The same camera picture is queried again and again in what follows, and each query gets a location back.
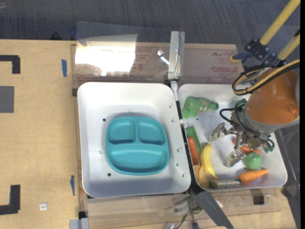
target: dark floor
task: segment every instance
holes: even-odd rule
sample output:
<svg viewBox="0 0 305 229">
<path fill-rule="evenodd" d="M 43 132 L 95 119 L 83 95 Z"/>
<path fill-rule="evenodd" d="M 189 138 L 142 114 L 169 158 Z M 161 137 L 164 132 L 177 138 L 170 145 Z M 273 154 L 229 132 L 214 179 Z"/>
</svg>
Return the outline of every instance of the dark floor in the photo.
<svg viewBox="0 0 305 229">
<path fill-rule="evenodd" d="M 289 0 L 0 0 L 0 39 L 71 39 L 78 21 L 185 31 L 190 43 L 234 43 L 261 37 Z M 270 41 L 279 52 L 300 27 L 300 6 Z M 299 58 L 300 47 L 287 58 Z M 300 129 L 278 134 L 287 147 L 292 211 L 300 228 Z"/>
</svg>

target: wooden surface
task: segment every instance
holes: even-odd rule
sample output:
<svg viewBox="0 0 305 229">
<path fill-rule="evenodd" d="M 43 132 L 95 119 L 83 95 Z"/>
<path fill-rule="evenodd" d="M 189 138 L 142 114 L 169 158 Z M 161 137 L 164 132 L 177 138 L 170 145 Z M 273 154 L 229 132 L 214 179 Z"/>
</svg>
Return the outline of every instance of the wooden surface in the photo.
<svg viewBox="0 0 305 229">
<path fill-rule="evenodd" d="M 0 113 L 0 205 L 9 203 L 10 185 L 20 184 L 21 197 L 18 214 L 1 215 L 0 228 L 69 228 L 78 217 L 72 43 L 0 40 L 0 54 L 21 61 L 21 74 L 0 62 L 0 85 L 15 87 L 14 113 Z M 43 202 L 48 209 L 40 211 Z"/>
</svg>

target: green ball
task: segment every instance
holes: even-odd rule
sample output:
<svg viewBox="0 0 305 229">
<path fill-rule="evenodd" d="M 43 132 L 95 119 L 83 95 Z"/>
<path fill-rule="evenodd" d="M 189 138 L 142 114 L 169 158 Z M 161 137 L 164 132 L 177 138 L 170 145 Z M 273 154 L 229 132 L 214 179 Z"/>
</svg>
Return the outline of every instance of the green ball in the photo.
<svg viewBox="0 0 305 229">
<path fill-rule="evenodd" d="M 262 157 L 256 152 L 249 153 L 246 158 L 244 158 L 244 164 L 251 170 L 256 170 L 262 165 Z"/>
</svg>

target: teal plate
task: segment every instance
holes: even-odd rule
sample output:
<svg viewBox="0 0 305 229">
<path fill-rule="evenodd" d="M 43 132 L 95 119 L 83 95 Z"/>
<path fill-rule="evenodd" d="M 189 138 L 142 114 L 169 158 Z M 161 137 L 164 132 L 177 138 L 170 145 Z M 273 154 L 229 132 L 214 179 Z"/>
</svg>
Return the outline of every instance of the teal plate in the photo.
<svg viewBox="0 0 305 229">
<path fill-rule="evenodd" d="M 126 116 L 113 119 L 106 131 L 108 163 L 126 175 L 152 175 L 169 162 L 169 147 L 164 127 L 156 120 Z"/>
</svg>

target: gray square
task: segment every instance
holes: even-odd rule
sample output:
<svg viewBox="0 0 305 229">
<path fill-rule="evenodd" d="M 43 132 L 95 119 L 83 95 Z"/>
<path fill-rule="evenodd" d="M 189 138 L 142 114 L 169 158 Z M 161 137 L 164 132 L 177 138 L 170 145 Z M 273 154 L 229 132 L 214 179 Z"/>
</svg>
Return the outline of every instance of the gray square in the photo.
<svg viewBox="0 0 305 229">
<path fill-rule="evenodd" d="M 14 112 L 14 87 L 0 86 L 0 113 Z"/>
</svg>

